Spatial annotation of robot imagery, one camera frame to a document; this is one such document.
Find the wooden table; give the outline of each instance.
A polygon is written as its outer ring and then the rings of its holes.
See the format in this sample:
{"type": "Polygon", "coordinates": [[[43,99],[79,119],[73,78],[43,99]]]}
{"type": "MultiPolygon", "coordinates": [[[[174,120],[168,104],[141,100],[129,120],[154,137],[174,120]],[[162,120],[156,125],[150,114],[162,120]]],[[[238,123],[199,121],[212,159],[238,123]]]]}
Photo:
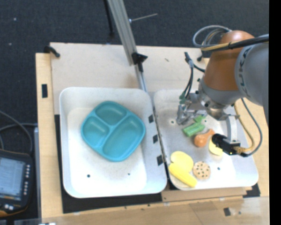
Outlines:
{"type": "MultiPolygon", "coordinates": [[[[51,44],[57,51],[59,51],[62,44],[51,44]]],[[[77,48],[86,45],[75,45],[77,48]]],[[[91,48],[90,53],[98,54],[103,45],[87,45],[91,48]]],[[[111,56],[119,56],[120,60],[125,60],[124,50],[123,53],[118,53],[117,45],[104,45],[107,49],[110,49],[111,56]]],[[[190,53],[193,56],[199,56],[200,51],[195,48],[165,48],[165,47],[138,47],[139,52],[144,55],[148,55],[152,60],[145,61],[146,63],[158,63],[156,57],[163,56],[159,61],[168,61],[168,69],[172,63],[181,63],[185,66],[184,51],[190,53]]],[[[79,49],[72,51],[76,54],[74,61],[76,63],[85,62],[85,58],[79,57],[79,49]]],[[[254,216],[256,222],[264,224],[265,221],[269,221],[269,160],[268,160],[268,126],[266,124],[263,108],[248,102],[248,106],[251,112],[255,115],[256,120],[259,122],[263,131],[263,143],[257,153],[255,153],[254,160],[259,171],[258,186],[261,192],[261,197],[246,198],[243,199],[243,195],[246,194],[250,187],[235,187],[235,188],[221,188],[221,189],[209,189],[207,191],[179,191],[169,190],[166,188],[162,192],[163,202],[154,204],[144,204],[136,206],[125,206],[116,208],[104,208],[99,210],[88,210],[78,213],[64,214],[62,211],[62,198],[60,190],[59,179],[59,164],[57,154],[56,132],[54,122],[54,98],[52,90],[52,59],[56,59],[49,53],[37,53],[36,54],[36,76],[37,76],[37,111],[38,111],[38,129],[39,129],[39,157],[40,157],[40,194],[41,194],[41,214],[45,221],[48,222],[57,221],[61,224],[69,224],[75,222],[75,224],[109,224],[110,219],[114,224],[126,224],[133,222],[134,224],[156,224],[161,221],[163,224],[173,224],[175,221],[184,221],[185,223],[193,222],[193,224],[207,224],[209,219],[215,219],[218,217],[221,219],[227,218],[223,214],[223,208],[234,207],[242,210],[242,216],[235,215],[229,216],[233,221],[242,221],[242,219],[248,219],[254,216]],[[47,86],[47,96],[44,97],[42,89],[44,84],[47,86]],[[204,211],[209,211],[209,215],[206,217],[204,211]]],[[[100,63],[110,63],[110,58],[102,56],[100,63]]],[[[154,71],[154,66],[145,67],[145,78],[147,79],[148,87],[153,90],[162,88],[174,88],[183,89],[185,86],[184,81],[167,80],[166,87],[163,87],[162,82],[155,80],[155,85],[152,86],[153,80],[161,79],[158,76],[158,71],[154,71]]],[[[258,131],[251,122],[251,119],[247,115],[246,111],[241,105],[238,105],[241,117],[252,132],[253,137],[258,142],[258,131]]]]}

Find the black cord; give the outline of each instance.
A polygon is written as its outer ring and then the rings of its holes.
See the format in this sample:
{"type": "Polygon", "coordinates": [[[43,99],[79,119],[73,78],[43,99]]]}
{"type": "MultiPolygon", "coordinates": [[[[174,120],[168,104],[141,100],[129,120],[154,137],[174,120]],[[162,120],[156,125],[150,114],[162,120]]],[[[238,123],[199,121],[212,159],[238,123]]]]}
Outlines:
{"type": "Polygon", "coordinates": [[[269,36],[264,36],[264,37],[254,37],[254,38],[250,38],[250,39],[246,39],[243,41],[239,41],[233,44],[229,45],[229,49],[234,49],[234,48],[239,48],[239,47],[245,47],[245,46],[250,46],[253,44],[257,44],[257,43],[265,43],[269,41],[269,36]]]}
{"type": "Polygon", "coordinates": [[[186,93],[185,98],[188,98],[192,89],[192,81],[193,81],[193,67],[191,67],[191,77],[188,82],[188,91],[186,93]]]}
{"type": "Polygon", "coordinates": [[[15,126],[19,126],[23,130],[23,132],[27,135],[27,137],[29,139],[29,142],[30,142],[30,152],[29,152],[29,154],[32,155],[32,152],[33,152],[33,142],[32,142],[32,138],[31,138],[28,130],[20,122],[18,122],[16,119],[12,118],[11,116],[6,114],[5,112],[0,111],[0,114],[5,116],[5,117],[7,117],[7,118],[9,118],[10,120],[12,120],[16,124],[15,126]]]}
{"type": "Polygon", "coordinates": [[[184,93],[185,93],[185,94],[186,94],[186,92],[187,92],[187,90],[188,90],[188,87],[190,86],[191,75],[190,75],[190,78],[188,79],[187,86],[186,86],[186,88],[184,89],[184,93]]]}
{"type": "Polygon", "coordinates": [[[198,69],[200,72],[204,73],[205,72],[205,69],[202,69],[200,67],[198,67],[197,65],[193,65],[196,69],[198,69]]]}

